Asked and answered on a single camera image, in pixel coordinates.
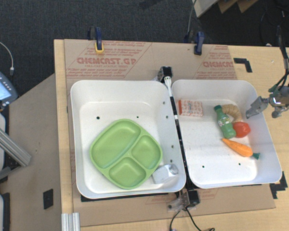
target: toy carrot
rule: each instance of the toy carrot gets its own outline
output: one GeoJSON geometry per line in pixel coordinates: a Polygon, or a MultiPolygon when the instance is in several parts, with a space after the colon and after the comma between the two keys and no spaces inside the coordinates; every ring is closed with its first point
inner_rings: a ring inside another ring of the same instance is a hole
{"type": "Polygon", "coordinates": [[[229,139],[222,138],[222,141],[229,146],[232,150],[239,153],[241,156],[253,156],[258,160],[260,153],[253,153],[252,149],[244,144],[241,144],[236,141],[231,141],[229,139]]]}

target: dark floor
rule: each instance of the dark floor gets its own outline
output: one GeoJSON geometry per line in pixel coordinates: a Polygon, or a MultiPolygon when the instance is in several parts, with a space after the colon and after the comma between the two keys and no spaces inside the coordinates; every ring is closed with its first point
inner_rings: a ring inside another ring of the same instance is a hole
{"type": "MultiPolygon", "coordinates": [[[[23,95],[54,73],[53,40],[86,39],[90,26],[99,26],[104,40],[183,42],[192,3],[0,0],[0,41],[13,54],[14,86],[23,95]]],[[[282,26],[289,47],[289,0],[260,0],[244,13],[235,4],[221,14],[214,5],[200,18],[193,14],[191,29],[203,31],[207,44],[277,46],[277,25],[282,26]]],[[[10,66],[11,59],[0,45],[0,71],[8,76],[10,66]]]]}

